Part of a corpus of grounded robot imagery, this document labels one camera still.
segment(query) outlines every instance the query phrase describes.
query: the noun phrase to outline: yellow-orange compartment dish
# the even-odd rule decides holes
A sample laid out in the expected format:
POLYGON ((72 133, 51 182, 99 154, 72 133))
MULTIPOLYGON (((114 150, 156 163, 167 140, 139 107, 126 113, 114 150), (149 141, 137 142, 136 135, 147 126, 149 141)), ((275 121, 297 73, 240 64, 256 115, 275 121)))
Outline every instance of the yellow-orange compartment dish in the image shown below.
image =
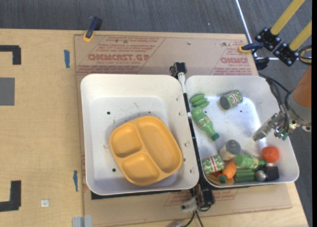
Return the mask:
POLYGON ((147 115, 117 127, 109 146, 120 170, 134 185, 156 183, 176 172, 182 152, 164 122, 147 115))

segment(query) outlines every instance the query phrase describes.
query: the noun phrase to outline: tin can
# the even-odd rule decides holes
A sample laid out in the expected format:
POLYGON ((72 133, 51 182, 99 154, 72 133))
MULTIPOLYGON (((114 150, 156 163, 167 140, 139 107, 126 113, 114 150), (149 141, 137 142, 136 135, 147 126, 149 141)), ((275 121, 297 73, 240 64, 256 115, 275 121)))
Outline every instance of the tin can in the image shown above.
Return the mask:
POLYGON ((220 98, 220 105, 225 110, 233 108, 241 103, 243 97, 241 93, 237 90, 231 91, 220 98))
POLYGON ((236 140, 229 140, 219 150, 218 154, 221 155, 224 161, 229 161, 235 155, 239 154, 240 151, 241 151, 240 144, 236 140))
POLYGON ((206 157, 202 160, 205 174, 210 174, 224 169, 224 162, 221 155, 206 157))

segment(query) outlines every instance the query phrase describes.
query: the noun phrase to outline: dark gray carpet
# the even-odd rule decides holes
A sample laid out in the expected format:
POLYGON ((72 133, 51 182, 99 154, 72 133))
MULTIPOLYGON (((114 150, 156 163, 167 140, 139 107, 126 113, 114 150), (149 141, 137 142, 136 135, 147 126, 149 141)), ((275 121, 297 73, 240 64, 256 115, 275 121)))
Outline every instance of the dark gray carpet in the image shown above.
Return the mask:
MULTIPOLYGON (((292 0, 239 0, 252 41, 271 27, 292 0)), ((92 16, 103 20, 101 30, 243 33, 235 0, 0 0, 0 28, 87 29, 92 16)), ((279 36, 290 43, 312 19, 312 0, 306 0, 279 36)), ((309 37, 304 45, 312 43, 309 37)), ((274 57, 269 51, 259 57, 274 57)), ((294 89, 307 66, 296 61, 291 67, 271 60, 261 73, 294 89)), ((297 129, 290 135, 300 167, 295 182, 309 225, 313 225, 312 137, 297 129)))

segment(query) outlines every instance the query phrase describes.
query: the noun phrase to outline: green can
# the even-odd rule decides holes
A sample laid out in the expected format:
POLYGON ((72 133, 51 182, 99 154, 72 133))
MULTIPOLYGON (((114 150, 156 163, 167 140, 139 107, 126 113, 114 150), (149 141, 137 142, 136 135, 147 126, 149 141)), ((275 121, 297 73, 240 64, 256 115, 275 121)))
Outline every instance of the green can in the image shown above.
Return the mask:
POLYGON ((225 110, 233 108, 241 103, 243 97, 238 90, 231 91, 220 98, 220 105, 225 110))
POLYGON ((219 154, 204 158, 202 164, 206 175, 224 169, 224 162, 219 154))

